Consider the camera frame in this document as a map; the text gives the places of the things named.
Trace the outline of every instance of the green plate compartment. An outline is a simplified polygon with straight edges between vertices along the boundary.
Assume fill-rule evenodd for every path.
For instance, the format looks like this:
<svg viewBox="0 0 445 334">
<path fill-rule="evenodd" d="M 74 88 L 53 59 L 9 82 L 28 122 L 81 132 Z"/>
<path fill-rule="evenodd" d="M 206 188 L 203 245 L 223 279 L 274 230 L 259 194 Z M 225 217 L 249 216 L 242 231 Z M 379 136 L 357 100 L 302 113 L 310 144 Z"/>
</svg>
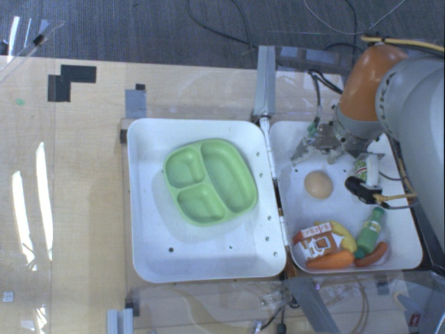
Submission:
<svg viewBox="0 0 445 334">
<path fill-rule="evenodd" d="M 257 204 L 252 174 L 226 140 L 212 138 L 173 151 L 163 163 L 163 174 L 178 210 L 195 225 L 228 221 Z"/>
</svg>

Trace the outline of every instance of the yellow banana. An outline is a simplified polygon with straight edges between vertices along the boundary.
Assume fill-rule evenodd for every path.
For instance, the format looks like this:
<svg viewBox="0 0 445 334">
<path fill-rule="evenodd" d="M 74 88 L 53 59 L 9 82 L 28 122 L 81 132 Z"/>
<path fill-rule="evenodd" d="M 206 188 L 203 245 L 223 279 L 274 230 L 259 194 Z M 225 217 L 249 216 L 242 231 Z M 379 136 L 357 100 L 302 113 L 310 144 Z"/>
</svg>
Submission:
<svg viewBox="0 0 445 334">
<path fill-rule="evenodd" d="M 314 221 L 314 225 L 320 225 L 321 223 L 321 221 Z M 342 224 L 333 220 L 330 220 L 329 223 L 332 225 L 332 232 L 343 237 L 341 240 L 341 247 L 350 251 L 351 253 L 357 251 L 357 244 L 355 243 L 354 236 L 352 236 L 351 233 L 344 226 L 342 226 Z"/>
</svg>

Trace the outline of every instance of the beige round object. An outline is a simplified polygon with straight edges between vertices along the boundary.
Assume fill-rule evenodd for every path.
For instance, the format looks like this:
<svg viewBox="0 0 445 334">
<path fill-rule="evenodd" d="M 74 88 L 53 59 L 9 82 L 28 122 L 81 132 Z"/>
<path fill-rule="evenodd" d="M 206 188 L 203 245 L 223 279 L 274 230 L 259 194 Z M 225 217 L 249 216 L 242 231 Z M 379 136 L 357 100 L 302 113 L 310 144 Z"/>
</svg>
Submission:
<svg viewBox="0 0 445 334">
<path fill-rule="evenodd" d="M 329 176 L 321 170 L 315 170 L 305 178 L 307 193 L 318 199 L 326 199 L 332 193 L 334 186 Z"/>
</svg>

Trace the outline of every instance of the green bottle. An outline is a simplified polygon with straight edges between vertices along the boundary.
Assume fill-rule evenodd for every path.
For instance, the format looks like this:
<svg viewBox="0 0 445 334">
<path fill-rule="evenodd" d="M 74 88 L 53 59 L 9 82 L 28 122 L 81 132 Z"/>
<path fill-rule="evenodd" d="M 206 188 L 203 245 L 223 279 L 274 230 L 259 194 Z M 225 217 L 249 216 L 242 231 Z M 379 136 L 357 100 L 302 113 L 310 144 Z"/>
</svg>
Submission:
<svg viewBox="0 0 445 334">
<path fill-rule="evenodd" d="M 365 255 L 374 251 L 375 242 L 382 229 L 382 217 L 385 211 L 381 207 L 375 207 L 372 215 L 365 221 L 362 230 L 357 238 L 357 251 L 354 256 L 357 259 L 362 259 Z"/>
</svg>

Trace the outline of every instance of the gray floor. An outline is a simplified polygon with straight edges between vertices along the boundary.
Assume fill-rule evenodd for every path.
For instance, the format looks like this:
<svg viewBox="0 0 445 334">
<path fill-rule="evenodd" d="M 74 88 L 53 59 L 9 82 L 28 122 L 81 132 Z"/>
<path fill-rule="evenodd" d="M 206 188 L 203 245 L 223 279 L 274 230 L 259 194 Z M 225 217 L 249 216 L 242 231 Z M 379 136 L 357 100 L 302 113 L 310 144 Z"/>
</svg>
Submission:
<svg viewBox="0 0 445 334">
<path fill-rule="evenodd" d="M 237 0 L 255 45 L 322 49 L 353 42 L 323 26 L 303 0 Z M 349 0 L 359 31 L 401 0 Z M 351 9 L 343 0 L 308 0 L 337 29 L 354 31 Z M 63 20 L 40 56 L 101 61 L 131 61 L 220 67 L 255 67 L 248 47 L 198 26 L 185 9 L 186 0 L 0 0 L 0 38 L 8 40 L 14 16 L 18 35 L 38 32 L 41 19 Z M 191 0 L 207 24 L 245 39 L 241 15 L 229 0 Z M 372 31 L 381 35 L 422 38 L 444 44 L 444 0 L 407 0 Z"/>
</svg>

